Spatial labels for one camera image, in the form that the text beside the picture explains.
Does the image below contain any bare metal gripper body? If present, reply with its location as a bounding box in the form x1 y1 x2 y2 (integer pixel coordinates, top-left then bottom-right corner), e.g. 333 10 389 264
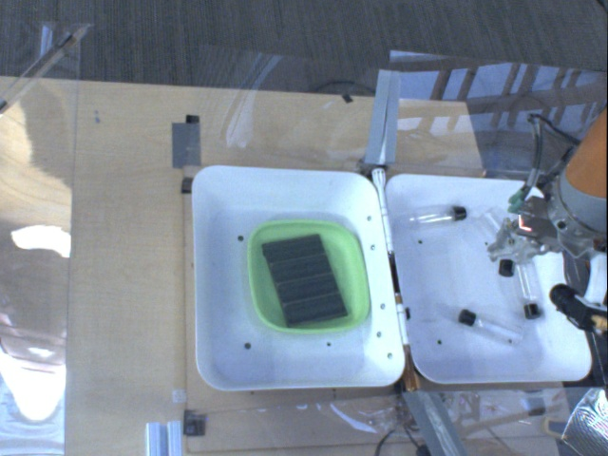
516 194 598 258

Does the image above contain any clear tube with black cap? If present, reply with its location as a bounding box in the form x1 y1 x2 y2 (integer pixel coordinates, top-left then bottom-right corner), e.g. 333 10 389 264
408 204 468 230
483 210 517 278
515 262 543 321
457 308 524 345

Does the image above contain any white plastic tray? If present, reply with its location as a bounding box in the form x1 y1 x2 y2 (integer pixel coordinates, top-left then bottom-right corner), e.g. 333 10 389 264
190 164 407 392
384 173 594 386

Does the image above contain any black grooved block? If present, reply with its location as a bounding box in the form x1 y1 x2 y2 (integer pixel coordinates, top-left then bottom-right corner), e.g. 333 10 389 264
260 234 350 329

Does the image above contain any green square bowl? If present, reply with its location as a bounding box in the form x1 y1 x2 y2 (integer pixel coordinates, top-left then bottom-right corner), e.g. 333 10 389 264
246 218 372 336

